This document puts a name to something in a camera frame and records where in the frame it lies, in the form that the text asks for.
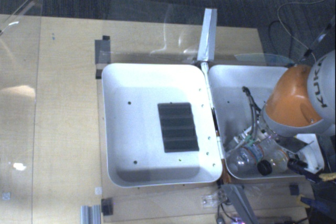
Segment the plastic sheet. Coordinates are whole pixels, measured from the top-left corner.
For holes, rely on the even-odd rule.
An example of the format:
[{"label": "plastic sheet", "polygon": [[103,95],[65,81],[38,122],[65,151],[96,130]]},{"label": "plastic sheet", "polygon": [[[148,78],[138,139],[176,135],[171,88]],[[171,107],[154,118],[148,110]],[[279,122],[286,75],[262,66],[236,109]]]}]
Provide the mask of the plastic sheet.
[{"label": "plastic sheet", "polygon": [[42,0],[0,15],[0,216],[32,216],[35,101]]},{"label": "plastic sheet", "polygon": [[[197,63],[205,8],[142,0],[106,0],[102,36],[108,46],[96,49],[96,63]],[[285,66],[292,60],[264,55],[258,31],[217,27],[215,57],[230,65]]]}]

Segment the wire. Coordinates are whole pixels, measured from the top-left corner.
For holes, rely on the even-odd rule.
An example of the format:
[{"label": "wire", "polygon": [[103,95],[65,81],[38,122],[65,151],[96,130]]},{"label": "wire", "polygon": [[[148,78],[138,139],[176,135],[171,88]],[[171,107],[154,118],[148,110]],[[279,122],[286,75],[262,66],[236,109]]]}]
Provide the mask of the wire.
[{"label": "wire", "polygon": [[218,206],[218,214],[219,214],[219,207],[222,208],[223,213],[224,213],[229,219],[231,219],[232,221],[236,221],[236,220],[237,220],[237,219],[235,219],[235,218],[233,218],[233,217],[230,217],[230,216],[225,212],[223,204],[220,204],[220,205]]},{"label": "wire", "polygon": [[[281,18],[280,18],[280,10],[281,10],[283,7],[287,6],[287,5],[313,5],[313,4],[322,3],[322,2],[324,2],[324,1],[326,1],[326,0],[319,0],[319,1],[315,1],[315,2],[288,2],[288,3],[284,3],[284,4],[282,4],[282,5],[278,8],[278,10],[277,10],[277,16],[278,16],[278,19],[279,19],[279,21],[280,21],[282,27],[285,29],[285,31],[286,31],[286,32],[287,32],[287,33],[288,33],[294,40],[296,40],[299,44],[301,44],[302,46],[304,46],[307,50],[309,50],[308,46],[305,45],[303,42],[301,42],[298,38],[296,38],[295,36],[293,36],[293,35],[290,33],[290,31],[288,30],[288,28],[285,26],[285,24],[283,23],[283,21],[282,21]],[[315,55],[314,55],[313,53],[311,53],[311,55],[314,57],[314,60],[315,60],[315,62],[316,62],[316,57],[315,57]]]},{"label": "wire", "polygon": [[256,104],[254,101],[250,90],[247,87],[242,88],[243,92],[246,94],[249,104],[250,104],[250,110],[251,110],[251,130],[248,132],[252,136],[252,139],[255,140],[257,136],[257,129],[258,129],[258,116],[257,112],[261,112],[260,107]]},{"label": "wire", "polygon": [[217,207],[217,218],[220,217],[220,215],[219,215],[219,208],[220,208],[220,205],[218,205],[218,207]]},{"label": "wire", "polygon": [[309,219],[311,218],[311,216],[312,216],[313,210],[314,210],[314,208],[311,207],[308,216],[305,217],[305,218],[302,218],[302,219],[300,219],[300,220],[298,220],[298,221],[296,221],[296,222],[294,222],[294,224],[299,224],[299,223],[304,222],[305,220],[309,220]]},{"label": "wire", "polygon": [[[268,33],[268,38],[269,40],[271,41],[271,45],[272,45],[272,48],[273,50],[275,51],[276,54],[279,54],[278,50],[276,49],[276,47],[274,46],[274,42],[273,42],[273,39],[272,39],[272,35],[271,35],[271,27],[273,24],[275,23],[280,23],[279,20],[274,20],[273,22],[271,22],[269,25],[268,25],[268,28],[267,28],[267,33]],[[283,23],[284,25],[287,26],[287,28],[289,29],[290,31],[290,34],[292,35],[293,31],[292,29],[285,23]],[[290,45],[289,45],[289,52],[288,52],[288,58],[291,59],[291,51],[292,51],[292,47],[293,47],[293,39],[291,38],[290,39]]]}]

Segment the wooden table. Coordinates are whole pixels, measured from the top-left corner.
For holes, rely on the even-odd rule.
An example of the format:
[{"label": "wooden table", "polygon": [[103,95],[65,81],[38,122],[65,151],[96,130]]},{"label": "wooden table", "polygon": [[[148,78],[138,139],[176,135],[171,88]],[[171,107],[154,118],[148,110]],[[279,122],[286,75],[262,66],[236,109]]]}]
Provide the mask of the wooden table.
[{"label": "wooden table", "polygon": [[[112,44],[125,50],[147,51],[151,44],[162,42],[162,36],[157,35],[162,27],[162,24],[153,23],[41,19],[33,162],[34,224],[79,223],[80,207],[100,204],[102,198],[94,40],[109,35]],[[171,35],[169,40],[180,39],[186,47],[198,44],[201,26],[166,27],[166,33]],[[256,29],[218,27],[216,46],[228,56],[242,52],[262,53]],[[297,204],[291,208],[256,210],[256,214],[286,215],[297,220],[306,212]],[[2,220],[0,215],[2,223],[18,223],[18,219],[17,215],[7,215]],[[30,219],[21,220],[31,223]],[[210,224],[215,223],[215,215],[125,223]]]}]

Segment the clear plastic bottle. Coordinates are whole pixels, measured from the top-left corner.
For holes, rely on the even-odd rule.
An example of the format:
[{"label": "clear plastic bottle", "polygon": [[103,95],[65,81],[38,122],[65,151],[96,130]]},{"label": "clear plastic bottle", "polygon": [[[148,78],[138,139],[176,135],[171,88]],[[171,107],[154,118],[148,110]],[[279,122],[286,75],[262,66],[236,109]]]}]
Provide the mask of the clear plastic bottle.
[{"label": "clear plastic bottle", "polygon": [[252,146],[243,146],[231,152],[226,158],[229,171],[234,175],[257,174],[257,163],[277,148],[270,137]]},{"label": "clear plastic bottle", "polygon": [[281,174],[287,170],[289,157],[281,149],[276,150],[265,157],[257,165],[258,171],[263,175]]}]

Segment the bottle cap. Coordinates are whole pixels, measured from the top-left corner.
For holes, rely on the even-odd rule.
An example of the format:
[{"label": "bottle cap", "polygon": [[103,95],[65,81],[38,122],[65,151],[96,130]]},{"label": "bottle cap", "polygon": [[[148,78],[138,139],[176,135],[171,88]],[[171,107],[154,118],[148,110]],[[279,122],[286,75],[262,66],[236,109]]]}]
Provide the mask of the bottle cap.
[{"label": "bottle cap", "polygon": [[272,165],[265,159],[257,164],[257,168],[259,173],[261,173],[263,176],[267,176],[272,173]]}]

